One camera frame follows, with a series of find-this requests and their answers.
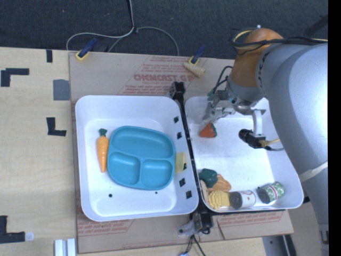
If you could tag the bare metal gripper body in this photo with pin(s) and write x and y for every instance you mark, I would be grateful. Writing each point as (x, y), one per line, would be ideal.
(226, 102)

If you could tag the yellow cheese wedge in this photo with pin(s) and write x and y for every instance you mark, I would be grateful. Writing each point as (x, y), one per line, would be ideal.
(179, 162)

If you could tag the red strawberry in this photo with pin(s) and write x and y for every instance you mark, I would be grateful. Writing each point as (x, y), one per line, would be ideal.
(207, 132)

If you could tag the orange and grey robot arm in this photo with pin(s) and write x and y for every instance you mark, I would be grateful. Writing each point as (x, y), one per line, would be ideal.
(293, 89)

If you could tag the brown cardboard board red print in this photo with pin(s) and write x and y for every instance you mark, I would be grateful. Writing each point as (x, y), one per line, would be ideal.
(106, 73)

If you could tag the orange carrot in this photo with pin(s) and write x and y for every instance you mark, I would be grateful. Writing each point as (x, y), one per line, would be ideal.
(102, 151)

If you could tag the white can with dark lid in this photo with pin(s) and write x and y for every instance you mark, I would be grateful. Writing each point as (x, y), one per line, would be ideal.
(246, 198)

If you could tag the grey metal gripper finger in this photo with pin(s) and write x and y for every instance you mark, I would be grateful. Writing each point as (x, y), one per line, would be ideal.
(208, 111)
(219, 114)

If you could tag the white plastic tray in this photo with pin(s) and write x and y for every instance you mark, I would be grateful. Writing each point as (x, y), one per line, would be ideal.
(239, 164)
(133, 108)

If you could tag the orange croissant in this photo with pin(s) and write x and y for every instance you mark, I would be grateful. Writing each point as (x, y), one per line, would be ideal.
(221, 185)

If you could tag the green and white can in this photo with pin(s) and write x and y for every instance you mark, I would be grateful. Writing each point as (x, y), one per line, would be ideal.
(271, 192)

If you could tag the blue divided plate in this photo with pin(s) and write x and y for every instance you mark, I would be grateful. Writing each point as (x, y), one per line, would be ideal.
(141, 156)

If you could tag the pale yellow corn cob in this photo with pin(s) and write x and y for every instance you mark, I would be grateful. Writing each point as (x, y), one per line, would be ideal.
(195, 69)

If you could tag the thin black rod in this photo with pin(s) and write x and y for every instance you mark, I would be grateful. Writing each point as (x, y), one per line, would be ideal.
(189, 143)

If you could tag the green broccoli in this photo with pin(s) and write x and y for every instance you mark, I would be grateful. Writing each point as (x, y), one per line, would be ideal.
(209, 177)

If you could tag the black cylinder on white bracket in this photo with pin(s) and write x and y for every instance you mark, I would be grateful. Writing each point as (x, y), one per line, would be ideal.
(250, 137)

